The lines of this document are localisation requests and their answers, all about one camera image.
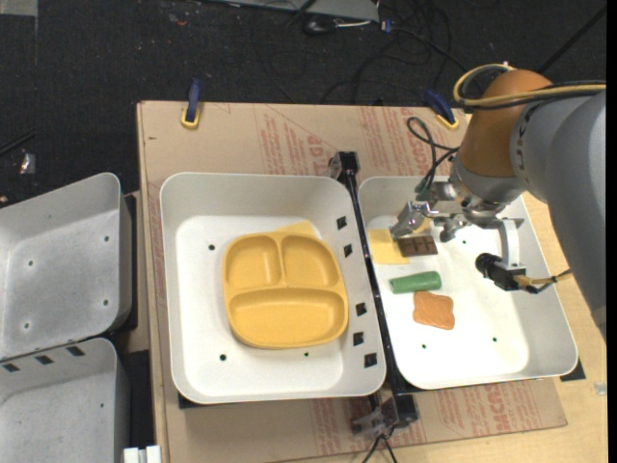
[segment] yellow plate compartment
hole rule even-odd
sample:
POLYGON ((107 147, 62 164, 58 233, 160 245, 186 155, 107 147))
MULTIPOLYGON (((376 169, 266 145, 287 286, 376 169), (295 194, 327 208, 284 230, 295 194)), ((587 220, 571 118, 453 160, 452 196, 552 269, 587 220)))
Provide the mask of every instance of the yellow plate compartment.
POLYGON ((301 348, 338 338, 349 320, 345 285, 325 242, 271 231, 233 240, 224 255, 231 330, 260 348, 301 348))

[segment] cardboard sheet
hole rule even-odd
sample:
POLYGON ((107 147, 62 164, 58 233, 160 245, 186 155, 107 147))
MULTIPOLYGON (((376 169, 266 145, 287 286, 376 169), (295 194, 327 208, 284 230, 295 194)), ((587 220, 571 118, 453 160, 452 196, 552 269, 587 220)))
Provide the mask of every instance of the cardboard sheet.
MULTIPOLYGON (((154 360, 160 360, 153 373, 155 414, 164 457, 172 463, 265 463, 368 450, 371 441, 351 430, 351 421, 367 413, 365 399, 181 408, 170 370, 159 190, 179 172, 325 175, 339 150, 357 153, 363 178, 423 175, 431 164, 430 149, 408 131, 406 120, 420 116, 437 143, 458 146, 466 117, 457 112, 461 126, 450 131, 423 108, 204 103, 198 129, 187 130, 180 124, 182 107, 147 101, 137 111, 151 238, 148 266, 155 284, 149 291, 155 311, 150 334, 158 340, 154 360)), ((443 164, 438 175, 448 168, 443 164)), ((552 379, 420 392, 415 400, 420 420, 395 431, 394 447, 567 423, 552 379)))

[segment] table surface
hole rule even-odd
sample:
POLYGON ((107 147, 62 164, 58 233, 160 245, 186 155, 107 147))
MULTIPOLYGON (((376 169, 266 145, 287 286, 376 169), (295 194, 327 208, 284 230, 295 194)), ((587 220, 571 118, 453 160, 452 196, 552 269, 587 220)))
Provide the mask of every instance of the table surface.
MULTIPOLYGON (((228 110, 229 113, 235 107, 229 104, 217 104, 214 105, 216 108, 208 109, 205 106, 212 105, 203 106, 203 111, 208 115, 214 109, 228 110)), ((153 242, 149 237, 152 227, 150 225, 150 212, 148 208, 148 203, 151 203, 151 200, 149 201, 148 197, 152 198, 153 196, 151 193, 148 194, 148 188, 150 189, 149 192, 156 192, 152 189, 160 185, 162 178, 172 173, 217 171, 213 170, 212 167, 220 166, 221 160, 213 159, 211 157, 212 154, 207 154, 208 149, 204 146, 207 146, 207 143, 215 143, 217 140, 221 142, 219 135, 221 133, 212 135, 205 141, 198 135, 191 138, 190 133, 182 131, 177 118, 169 119, 169 112, 180 111, 181 107, 182 104, 179 102, 164 101, 148 101, 138 105, 138 144, 141 169, 140 194, 142 198, 140 209, 143 216, 145 260, 147 264, 143 286, 148 289, 148 314, 146 315, 149 320, 149 347, 156 441, 163 450, 164 461, 171 463, 193 463, 170 457, 170 434, 174 431, 186 430, 186 427, 173 425, 166 415, 166 386, 164 385, 163 368, 165 367, 164 353, 167 351, 167 348, 161 342, 160 328, 162 325, 158 322, 156 297, 153 292, 156 287, 153 256, 157 249, 155 249, 156 242, 153 242), (152 123, 152 118, 148 120, 147 116, 156 117, 156 128, 151 127, 148 132, 144 130, 144 124, 147 122, 155 123, 152 123), (179 132, 176 138, 174 138, 175 132, 179 132), (153 144, 155 141, 161 141, 158 147, 153 144), (173 150, 172 147, 174 145, 177 145, 179 150, 185 150, 185 152, 181 156, 177 153, 171 154, 170 149, 173 150), (161 167, 148 164, 151 163, 151 160, 148 158, 148 150, 152 149, 166 150, 169 153, 169 166, 161 167)), ((270 108, 268 105, 242 105, 242 107, 250 107, 256 111, 270 108)), ((350 107, 296 105, 295 108, 303 109, 305 113, 311 115, 317 115, 320 112, 328 113, 331 117, 334 115, 332 118, 341 117, 341 121, 344 121, 345 116, 339 115, 337 112, 348 112, 350 107)), ((369 116, 370 107, 364 107, 364 109, 366 109, 366 112, 362 114, 369 116)), ((430 114, 423 109, 416 109, 415 112, 417 115, 428 116, 430 114)), ((226 130, 242 131, 242 129, 246 128, 257 128, 259 130, 258 124, 248 126, 244 122, 235 120, 233 115, 228 115, 228 119, 221 120, 221 122, 223 122, 222 125, 226 127, 226 130)), ((336 125, 334 127, 330 125, 330 129, 332 128, 336 130, 336 125)), ((343 145, 341 150, 349 150, 348 145, 344 146, 345 143, 348 143, 347 139, 341 140, 343 145)), ((259 147, 261 147, 261 156, 259 156, 259 152, 254 153, 255 158, 259 158, 258 162, 253 163, 249 161, 241 167, 233 165, 234 172, 267 173, 269 165, 265 163, 263 158, 263 140, 259 143, 247 141, 246 147, 236 144, 225 147, 225 150, 229 156, 233 156, 235 150, 242 150, 243 148, 258 150, 259 147)), ((168 158, 159 156, 157 159, 160 164, 167 163, 168 158)), ((280 160, 280 171, 285 172, 286 170, 289 173, 293 170, 293 165, 289 163, 286 159, 280 160)), ((547 207, 528 194, 523 195, 523 199, 550 272, 556 274, 566 269, 568 265, 550 224, 547 207)), ((608 461, 607 395, 605 393, 607 379, 606 344, 591 318, 576 281, 566 280, 555 286, 577 343, 579 358, 585 373, 585 377, 582 379, 570 381, 554 379, 553 381, 568 423, 565 426, 551 429, 396 448, 394 454, 399 462, 457 461, 462 463, 509 463, 513 461, 513 458, 516 461, 534 462, 601 463, 608 461)), ((190 438, 190 434, 186 434, 184 437, 190 438)), ((238 433, 236 437, 237 441, 240 442, 243 436, 241 433, 238 433)), ((229 451, 233 451, 233 444, 233 437, 231 437, 229 440, 229 451)), ((362 461, 364 457, 365 453, 359 452, 294 461, 356 463, 362 461)), ((390 461, 390 458, 387 451, 380 449, 372 456, 371 460, 376 462, 390 461)))

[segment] blue and yellow clamp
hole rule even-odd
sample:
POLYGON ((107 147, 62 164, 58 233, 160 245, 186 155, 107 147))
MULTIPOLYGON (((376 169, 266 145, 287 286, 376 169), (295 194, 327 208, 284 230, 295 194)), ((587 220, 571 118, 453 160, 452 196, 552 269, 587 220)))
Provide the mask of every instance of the blue and yellow clamp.
POLYGON ((195 129, 200 122, 200 91, 201 79, 193 78, 189 88, 188 104, 182 109, 182 125, 186 128, 195 129))
POLYGON ((424 101, 437 114, 437 120, 443 123, 444 126, 452 130, 459 126, 459 121, 454 118, 452 108, 450 108, 447 101, 439 93, 435 93, 430 89, 426 90, 424 101))

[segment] green cylinder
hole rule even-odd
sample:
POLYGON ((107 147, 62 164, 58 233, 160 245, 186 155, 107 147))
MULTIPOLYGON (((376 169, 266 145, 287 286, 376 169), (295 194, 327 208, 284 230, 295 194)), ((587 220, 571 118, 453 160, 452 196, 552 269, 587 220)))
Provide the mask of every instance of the green cylinder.
POLYGON ((442 278, 437 271, 410 274, 389 281, 393 293, 408 293, 410 291, 439 289, 442 287, 442 278))

